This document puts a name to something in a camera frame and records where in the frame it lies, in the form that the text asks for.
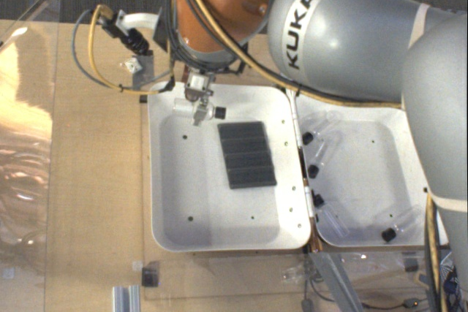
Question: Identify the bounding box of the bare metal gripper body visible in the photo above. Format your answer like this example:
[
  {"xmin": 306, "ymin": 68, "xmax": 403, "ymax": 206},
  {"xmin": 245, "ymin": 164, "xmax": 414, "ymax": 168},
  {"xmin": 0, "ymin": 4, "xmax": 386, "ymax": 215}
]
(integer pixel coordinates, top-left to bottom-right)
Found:
[{"xmin": 182, "ymin": 68, "xmax": 217, "ymax": 104}]

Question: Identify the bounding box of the clear plastic bottle black cap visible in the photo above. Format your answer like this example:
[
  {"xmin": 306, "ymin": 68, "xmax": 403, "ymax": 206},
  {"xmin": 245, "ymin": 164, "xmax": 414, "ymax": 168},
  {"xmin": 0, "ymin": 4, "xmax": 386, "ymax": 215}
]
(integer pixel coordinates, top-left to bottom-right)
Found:
[
  {"xmin": 301, "ymin": 115, "xmax": 339, "ymax": 145},
  {"xmin": 173, "ymin": 97, "xmax": 228, "ymax": 121},
  {"xmin": 307, "ymin": 137, "xmax": 334, "ymax": 179},
  {"xmin": 381, "ymin": 207, "xmax": 424, "ymax": 243},
  {"xmin": 312, "ymin": 194, "xmax": 351, "ymax": 239}
]

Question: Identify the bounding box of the black ribbed foam block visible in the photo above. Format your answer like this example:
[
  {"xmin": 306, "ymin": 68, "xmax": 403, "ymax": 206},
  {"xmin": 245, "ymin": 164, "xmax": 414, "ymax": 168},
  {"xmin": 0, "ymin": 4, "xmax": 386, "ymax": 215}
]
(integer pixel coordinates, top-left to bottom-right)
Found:
[{"xmin": 216, "ymin": 121, "xmax": 278, "ymax": 191}]

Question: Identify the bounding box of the white plastic tray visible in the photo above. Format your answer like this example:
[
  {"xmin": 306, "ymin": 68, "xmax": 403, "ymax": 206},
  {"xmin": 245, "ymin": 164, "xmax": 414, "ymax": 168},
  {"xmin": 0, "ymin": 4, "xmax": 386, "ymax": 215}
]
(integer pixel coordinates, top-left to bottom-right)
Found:
[
  {"xmin": 292, "ymin": 86, "xmax": 450, "ymax": 249},
  {"xmin": 147, "ymin": 81, "xmax": 312, "ymax": 253}
]

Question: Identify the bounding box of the black cylinder on white bracket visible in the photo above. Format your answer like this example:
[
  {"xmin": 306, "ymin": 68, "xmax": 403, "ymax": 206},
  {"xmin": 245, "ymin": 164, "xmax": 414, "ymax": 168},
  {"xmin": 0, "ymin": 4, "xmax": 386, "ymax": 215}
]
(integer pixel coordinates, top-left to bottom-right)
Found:
[{"xmin": 100, "ymin": 9, "xmax": 160, "ymax": 56}]

